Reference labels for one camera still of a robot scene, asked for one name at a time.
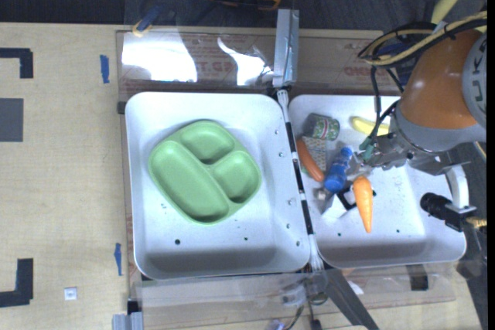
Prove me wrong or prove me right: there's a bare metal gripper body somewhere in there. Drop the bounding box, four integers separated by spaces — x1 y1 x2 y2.
362 132 472 177

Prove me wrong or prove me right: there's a blue bottle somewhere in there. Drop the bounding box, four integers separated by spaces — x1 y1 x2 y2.
323 146 354 194

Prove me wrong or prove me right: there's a patterned packet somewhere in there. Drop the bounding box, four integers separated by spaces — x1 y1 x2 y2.
301 134 329 172

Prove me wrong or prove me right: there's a white plastic tray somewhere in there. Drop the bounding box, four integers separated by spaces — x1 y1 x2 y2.
287 94 468 270
124 90 312 281

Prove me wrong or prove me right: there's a green divided plate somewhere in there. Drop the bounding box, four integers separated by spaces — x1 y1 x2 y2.
148 119 263 225

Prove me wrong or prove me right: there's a thin black and white rod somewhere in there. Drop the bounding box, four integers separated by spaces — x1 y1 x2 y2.
275 87 324 272

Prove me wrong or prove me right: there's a black cylinder on white bracket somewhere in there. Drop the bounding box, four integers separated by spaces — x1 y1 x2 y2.
419 164 478 233

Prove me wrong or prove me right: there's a yellow banana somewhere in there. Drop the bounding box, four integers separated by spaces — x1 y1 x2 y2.
350 115 391 137

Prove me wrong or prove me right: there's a white and black carton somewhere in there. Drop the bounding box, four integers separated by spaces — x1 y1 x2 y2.
319 187 360 222

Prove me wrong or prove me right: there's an orange carrot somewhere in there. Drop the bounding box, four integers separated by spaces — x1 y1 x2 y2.
352 175 374 234

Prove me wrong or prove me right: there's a green and red patterned can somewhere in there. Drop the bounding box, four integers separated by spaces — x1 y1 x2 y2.
302 113 341 141

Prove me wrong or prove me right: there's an orange sausage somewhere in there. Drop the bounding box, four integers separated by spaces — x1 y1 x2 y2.
295 138 326 183

